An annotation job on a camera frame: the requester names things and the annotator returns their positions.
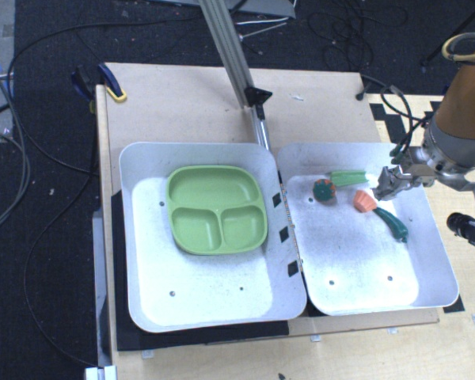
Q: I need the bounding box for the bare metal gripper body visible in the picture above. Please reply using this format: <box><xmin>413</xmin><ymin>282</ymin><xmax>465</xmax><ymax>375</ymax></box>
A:
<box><xmin>399</xmin><ymin>146</ymin><xmax>473</xmax><ymax>192</ymax></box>

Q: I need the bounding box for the orange ridged toy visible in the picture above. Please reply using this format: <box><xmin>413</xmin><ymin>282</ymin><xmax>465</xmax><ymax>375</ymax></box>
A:
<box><xmin>353</xmin><ymin>188</ymin><xmax>378</xmax><ymax>215</ymax></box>

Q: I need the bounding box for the dark green toy pepper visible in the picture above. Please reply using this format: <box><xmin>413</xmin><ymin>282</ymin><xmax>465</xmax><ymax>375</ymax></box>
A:
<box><xmin>373</xmin><ymin>207</ymin><xmax>410</xmax><ymax>245</ymax></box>

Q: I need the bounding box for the light green toy celery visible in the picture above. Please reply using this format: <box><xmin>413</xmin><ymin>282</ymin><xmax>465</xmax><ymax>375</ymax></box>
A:
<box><xmin>329</xmin><ymin>169</ymin><xmax>371</xmax><ymax>188</ymax></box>

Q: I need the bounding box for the orange and green round toy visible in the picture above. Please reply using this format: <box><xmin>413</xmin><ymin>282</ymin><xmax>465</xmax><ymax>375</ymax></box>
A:
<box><xmin>312</xmin><ymin>178</ymin><xmax>338</xmax><ymax>203</ymax></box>

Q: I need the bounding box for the white plastic tray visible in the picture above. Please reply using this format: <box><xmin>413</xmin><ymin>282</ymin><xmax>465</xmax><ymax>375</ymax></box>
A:
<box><xmin>276</xmin><ymin>142</ymin><xmax>460</xmax><ymax>317</ymax></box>
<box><xmin>118</xmin><ymin>141</ymin><xmax>308</xmax><ymax>334</ymax></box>

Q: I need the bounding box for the thin rod between trays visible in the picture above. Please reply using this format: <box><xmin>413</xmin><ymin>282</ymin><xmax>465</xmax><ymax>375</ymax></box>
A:
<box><xmin>251</xmin><ymin>116</ymin><xmax>304</xmax><ymax>279</ymax></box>

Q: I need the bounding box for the green divided plate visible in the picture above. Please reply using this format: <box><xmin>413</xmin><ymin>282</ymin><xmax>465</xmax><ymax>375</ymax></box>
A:
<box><xmin>165</xmin><ymin>165</ymin><xmax>270</xmax><ymax>257</ymax></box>

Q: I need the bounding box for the brown cardboard board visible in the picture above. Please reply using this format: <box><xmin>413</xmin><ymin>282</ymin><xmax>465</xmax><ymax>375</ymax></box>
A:
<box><xmin>104</xmin><ymin>62</ymin><xmax>440</xmax><ymax>338</ymax></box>

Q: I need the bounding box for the black cylinder on white bracket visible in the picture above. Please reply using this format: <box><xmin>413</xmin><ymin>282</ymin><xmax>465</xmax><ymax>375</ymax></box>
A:
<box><xmin>446</xmin><ymin>180</ymin><xmax>475</xmax><ymax>249</ymax></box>

